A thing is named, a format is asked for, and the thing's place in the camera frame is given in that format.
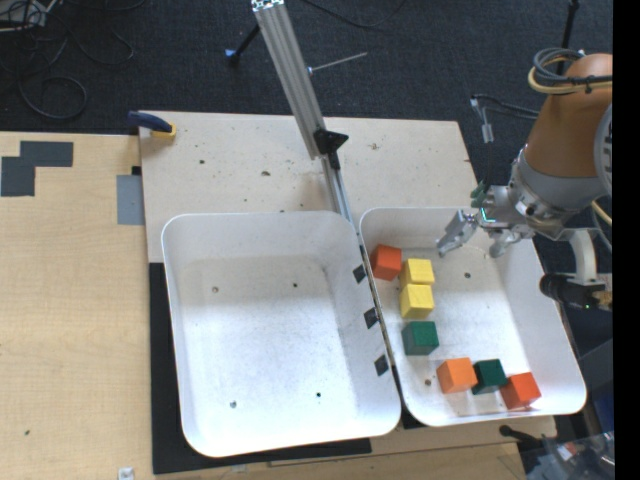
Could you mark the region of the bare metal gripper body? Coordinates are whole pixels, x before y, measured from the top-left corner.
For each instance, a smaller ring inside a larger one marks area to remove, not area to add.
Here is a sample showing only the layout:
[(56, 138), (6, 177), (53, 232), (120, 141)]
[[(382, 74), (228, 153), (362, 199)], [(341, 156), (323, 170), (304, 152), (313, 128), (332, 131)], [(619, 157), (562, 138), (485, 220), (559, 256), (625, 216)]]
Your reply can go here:
[(549, 206), (526, 186), (491, 185), (479, 206), (480, 226), (493, 236), (531, 238), (536, 233), (555, 239), (568, 212)]

